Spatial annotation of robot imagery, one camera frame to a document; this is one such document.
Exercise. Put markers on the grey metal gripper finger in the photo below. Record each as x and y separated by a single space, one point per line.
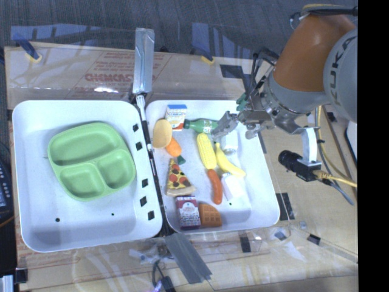
231 117
221 129

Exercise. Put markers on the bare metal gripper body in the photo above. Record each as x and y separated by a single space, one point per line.
258 116

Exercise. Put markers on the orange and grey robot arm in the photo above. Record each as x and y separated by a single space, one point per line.
307 53

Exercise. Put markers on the green bottle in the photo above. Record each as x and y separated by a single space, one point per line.
202 125

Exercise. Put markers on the yellow corn cob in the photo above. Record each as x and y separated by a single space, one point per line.
206 151

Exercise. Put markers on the yellow banana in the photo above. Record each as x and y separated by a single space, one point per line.
226 163

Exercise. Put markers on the blue white orange small carton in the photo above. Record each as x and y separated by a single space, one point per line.
175 116

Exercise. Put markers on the orange carrot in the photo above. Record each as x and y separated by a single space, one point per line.
174 148

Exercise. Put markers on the red sausage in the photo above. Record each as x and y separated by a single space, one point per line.
216 187

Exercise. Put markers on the white bottle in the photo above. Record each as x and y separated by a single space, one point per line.
233 186

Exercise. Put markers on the yellow potato chip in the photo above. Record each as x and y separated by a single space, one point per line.
161 132

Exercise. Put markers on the brown cardboard board red print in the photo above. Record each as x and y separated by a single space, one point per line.
194 68

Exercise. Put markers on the pizza slice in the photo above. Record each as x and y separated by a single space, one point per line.
177 179

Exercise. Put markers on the white plastic tray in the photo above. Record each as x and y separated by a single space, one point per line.
91 227
258 193

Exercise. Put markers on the brown waffle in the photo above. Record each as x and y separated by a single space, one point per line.
210 216

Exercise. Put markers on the red carton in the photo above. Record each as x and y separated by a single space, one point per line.
187 212

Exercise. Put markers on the green divided plate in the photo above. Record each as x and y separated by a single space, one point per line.
88 160

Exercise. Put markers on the black cylinder on white bracket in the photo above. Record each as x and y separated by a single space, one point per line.
299 163

